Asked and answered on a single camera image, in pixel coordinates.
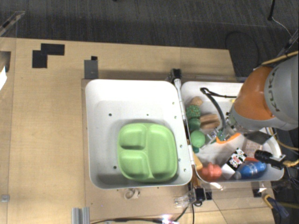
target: wooden table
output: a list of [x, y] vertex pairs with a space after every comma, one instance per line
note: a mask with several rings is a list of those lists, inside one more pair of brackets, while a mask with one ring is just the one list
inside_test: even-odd
[[[33, 69], [32, 50], [40, 50], [41, 43], [65, 44], [65, 55], [48, 56], [47, 69]], [[125, 200], [122, 190], [99, 189], [94, 194], [99, 199], [89, 203], [81, 97], [84, 60], [98, 57], [100, 78], [165, 79], [171, 68], [231, 77], [234, 70], [227, 50], [17, 39], [15, 55], [14, 97], [8, 104], [13, 108], [8, 224], [69, 224], [71, 209], [86, 205], [91, 220], [156, 216], [162, 214], [157, 212], [162, 206], [165, 214], [182, 211], [173, 207], [172, 200], [185, 187], [142, 190], [142, 205]], [[224, 197], [216, 192], [215, 200], [195, 209], [195, 223], [274, 223], [262, 199], [253, 198], [249, 186], [246, 191], [242, 187]], [[111, 201], [121, 204], [116, 209]], [[5, 215], [5, 208], [0, 210]], [[191, 222], [190, 213], [180, 219], [183, 224]]]

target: dark gray carpet floor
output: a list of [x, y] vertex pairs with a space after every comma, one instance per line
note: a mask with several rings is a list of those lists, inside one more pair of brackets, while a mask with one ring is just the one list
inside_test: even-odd
[[[274, 17], [291, 33], [298, 4], [276, 1]], [[236, 74], [247, 76], [290, 37], [267, 20], [270, 6], [271, 0], [0, 0], [0, 21], [26, 11], [18, 27], [26, 38], [228, 48]]]

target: blue bottle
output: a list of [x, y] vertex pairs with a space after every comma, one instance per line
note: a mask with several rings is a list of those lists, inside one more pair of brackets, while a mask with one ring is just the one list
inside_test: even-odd
[[266, 170], [267, 164], [263, 162], [249, 162], [241, 170], [236, 171], [235, 179], [257, 178]]

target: plywood surface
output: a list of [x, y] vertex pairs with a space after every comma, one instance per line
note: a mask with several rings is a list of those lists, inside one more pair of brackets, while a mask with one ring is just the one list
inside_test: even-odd
[[[47, 69], [33, 69], [32, 50], [40, 50], [42, 42], [65, 44], [65, 55], [48, 56]], [[85, 199], [81, 80], [84, 60], [91, 56], [98, 57], [101, 78], [164, 79], [171, 68], [214, 75], [219, 75], [223, 68], [221, 74], [234, 73], [229, 53], [223, 50], [18, 39], [9, 168], [9, 224], [68, 224], [71, 209], [88, 204]], [[148, 189], [143, 192], [141, 205], [129, 207], [134, 216], [153, 215], [155, 209], [149, 207], [155, 205], [148, 205], [156, 202], [153, 196], [171, 203], [173, 196], [183, 189]], [[106, 208], [99, 212], [110, 218], [111, 200], [124, 200], [121, 191], [111, 193], [112, 199], [107, 193], [101, 193], [98, 198], [94, 195], [92, 204]], [[123, 210], [118, 211], [117, 216], [124, 215], [128, 206], [123, 202], [120, 208]], [[173, 206], [163, 211], [167, 210], [181, 211], [174, 210]], [[206, 202], [196, 211], [200, 215], [200, 222], [196, 223], [209, 223], [214, 219], [214, 223], [225, 223], [214, 201]], [[182, 218], [180, 223], [190, 224], [189, 216], [186, 214], [186, 220]]]

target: green plate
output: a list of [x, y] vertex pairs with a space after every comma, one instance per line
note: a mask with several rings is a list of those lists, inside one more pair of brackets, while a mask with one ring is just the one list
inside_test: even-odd
[[135, 123], [121, 128], [117, 157], [122, 174], [139, 182], [164, 182], [178, 169], [173, 133], [157, 124]]

